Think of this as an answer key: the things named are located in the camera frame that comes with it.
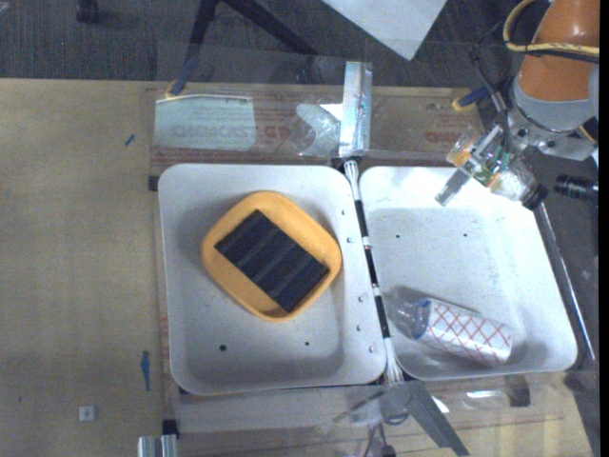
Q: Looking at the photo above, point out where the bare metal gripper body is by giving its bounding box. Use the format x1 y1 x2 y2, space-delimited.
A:
468 110 599 178

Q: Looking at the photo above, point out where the clear bottle with black cap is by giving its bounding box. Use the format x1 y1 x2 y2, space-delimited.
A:
445 133 550 211

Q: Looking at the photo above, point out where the white plastic tray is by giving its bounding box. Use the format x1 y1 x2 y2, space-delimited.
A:
156 162 388 397
357 165 580 382

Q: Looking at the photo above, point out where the thin black and white rod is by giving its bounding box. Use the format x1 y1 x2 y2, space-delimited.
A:
343 158 405 386

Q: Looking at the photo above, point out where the clear bottle red lattice label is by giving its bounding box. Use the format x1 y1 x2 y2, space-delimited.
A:
387 286 516 367

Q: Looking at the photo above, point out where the brown cardboard board red print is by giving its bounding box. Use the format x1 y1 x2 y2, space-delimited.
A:
146 82 597 447

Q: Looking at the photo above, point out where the orange divided plate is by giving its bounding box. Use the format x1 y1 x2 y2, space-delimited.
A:
199 189 344 324

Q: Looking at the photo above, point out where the black cylinder on white bracket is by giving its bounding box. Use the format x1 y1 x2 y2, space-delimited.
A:
554 152 599 205

